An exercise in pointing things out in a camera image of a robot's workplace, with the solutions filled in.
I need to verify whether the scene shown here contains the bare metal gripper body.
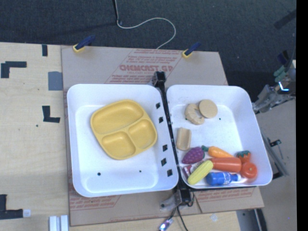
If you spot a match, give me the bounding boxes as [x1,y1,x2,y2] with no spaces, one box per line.
[269,77,297,107]

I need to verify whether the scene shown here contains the white plastic tray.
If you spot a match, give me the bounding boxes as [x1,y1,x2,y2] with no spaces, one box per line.
[166,84,273,190]
[66,83,179,198]

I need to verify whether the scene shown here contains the beige round biscuit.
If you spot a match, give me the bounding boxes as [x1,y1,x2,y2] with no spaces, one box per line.
[198,99,218,119]

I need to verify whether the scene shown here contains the red toy strawberry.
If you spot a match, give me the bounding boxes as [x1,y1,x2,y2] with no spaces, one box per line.
[236,150,252,164]

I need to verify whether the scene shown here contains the orange toy carrot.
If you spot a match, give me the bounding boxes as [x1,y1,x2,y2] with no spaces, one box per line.
[201,145,234,159]

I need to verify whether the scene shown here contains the orange toy tomato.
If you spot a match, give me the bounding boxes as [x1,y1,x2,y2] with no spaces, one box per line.
[240,162,258,180]

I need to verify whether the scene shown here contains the orange toy sausage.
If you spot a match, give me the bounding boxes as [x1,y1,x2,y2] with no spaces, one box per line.
[208,156,242,173]

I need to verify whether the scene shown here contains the purple toy grapes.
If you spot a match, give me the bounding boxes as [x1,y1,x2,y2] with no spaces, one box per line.
[181,146,205,165]

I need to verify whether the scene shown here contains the beige toy bread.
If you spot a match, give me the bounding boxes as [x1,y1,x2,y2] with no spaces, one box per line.
[176,127,193,151]

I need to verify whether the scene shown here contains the blue bottle white cap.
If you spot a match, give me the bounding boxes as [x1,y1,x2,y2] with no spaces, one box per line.
[205,171,242,187]

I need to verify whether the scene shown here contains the yellow toy corn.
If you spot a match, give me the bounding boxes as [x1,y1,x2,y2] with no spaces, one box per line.
[187,160,214,186]

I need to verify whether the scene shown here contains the thin black rod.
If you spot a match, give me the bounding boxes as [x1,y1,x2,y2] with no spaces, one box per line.
[159,85,186,190]

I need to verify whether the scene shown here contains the red and white can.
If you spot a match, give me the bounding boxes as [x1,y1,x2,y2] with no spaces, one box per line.
[181,161,204,178]

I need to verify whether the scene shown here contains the yellow divided plate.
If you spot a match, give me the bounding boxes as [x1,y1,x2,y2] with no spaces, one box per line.
[90,99,158,160]

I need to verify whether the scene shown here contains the brown cardboard board red print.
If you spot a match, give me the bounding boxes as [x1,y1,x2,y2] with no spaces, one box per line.
[60,45,265,227]

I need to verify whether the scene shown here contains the black block with wires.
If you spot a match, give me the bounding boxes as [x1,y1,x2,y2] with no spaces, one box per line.
[153,71,167,88]
[177,187,193,205]

